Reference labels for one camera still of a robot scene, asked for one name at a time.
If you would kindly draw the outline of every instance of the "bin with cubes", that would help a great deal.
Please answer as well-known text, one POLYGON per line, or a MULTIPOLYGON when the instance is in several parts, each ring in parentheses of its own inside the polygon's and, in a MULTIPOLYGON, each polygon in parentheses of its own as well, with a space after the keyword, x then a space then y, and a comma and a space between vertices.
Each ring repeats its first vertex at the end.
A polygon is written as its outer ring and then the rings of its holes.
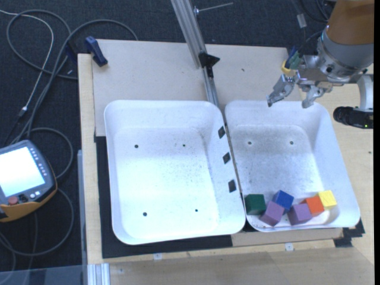
POLYGON ((293 226, 306 223, 337 205, 331 190, 320 191, 298 204, 293 203, 294 199, 294 196, 282 190, 278 190, 267 204, 263 194, 249 194, 244 198, 247 215, 260 215, 261 221, 273 227, 284 214, 287 214, 293 226))

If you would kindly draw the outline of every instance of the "green cube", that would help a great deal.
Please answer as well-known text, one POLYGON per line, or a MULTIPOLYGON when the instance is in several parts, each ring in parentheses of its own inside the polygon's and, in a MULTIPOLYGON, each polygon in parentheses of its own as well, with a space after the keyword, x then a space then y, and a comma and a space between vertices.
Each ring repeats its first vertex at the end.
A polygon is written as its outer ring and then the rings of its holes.
POLYGON ((262 214, 267 209, 263 194, 248 194, 244 198, 244 202, 249 216, 262 214))

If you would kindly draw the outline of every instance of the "blue clamp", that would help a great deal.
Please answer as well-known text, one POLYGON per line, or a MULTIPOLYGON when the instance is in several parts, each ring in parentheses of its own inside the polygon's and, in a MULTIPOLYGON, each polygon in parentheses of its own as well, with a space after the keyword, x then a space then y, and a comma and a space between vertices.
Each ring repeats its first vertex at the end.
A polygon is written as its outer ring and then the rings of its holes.
POLYGON ((85 45, 89 53, 94 53, 93 59, 96 64, 100 67, 108 63, 107 59, 103 56, 102 51, 100 50, 99 44, 96 39, 92 36, 88 36, 85 39, 85 45))

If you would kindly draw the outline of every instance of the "red button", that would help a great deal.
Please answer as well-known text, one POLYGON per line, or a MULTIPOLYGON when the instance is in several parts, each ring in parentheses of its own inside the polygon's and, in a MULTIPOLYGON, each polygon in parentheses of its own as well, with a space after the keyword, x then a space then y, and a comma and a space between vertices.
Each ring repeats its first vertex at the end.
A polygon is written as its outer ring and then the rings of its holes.
POLYGON ((17 197, 8 198, 8 204, 9 205, 17 205, 18 204, 18 198, 17 197))

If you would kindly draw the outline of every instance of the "purple cube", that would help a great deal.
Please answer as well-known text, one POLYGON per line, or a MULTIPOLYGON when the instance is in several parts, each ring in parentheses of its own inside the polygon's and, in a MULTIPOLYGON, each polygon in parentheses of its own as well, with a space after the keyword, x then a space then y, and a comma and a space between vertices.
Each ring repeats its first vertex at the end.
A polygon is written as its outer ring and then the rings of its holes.
POLYGON ((305 203, 293 205, 287 213, 287 216, 291 225, 306 223, 313 217, 309 206, 305 203))
POLYGON ((272 201, 285 208, 284 213, 287 213, 290 210, 290 207, 293 204, 293 200, 293 196, 282 190, 278 190, 278 192, 275 195, 273 195, 272 198, 272 201))
POLYGON ((269 201, 266 211, 259 219, 268 225, 275 226, 281 220, 283 214, 284 207, 269 201))

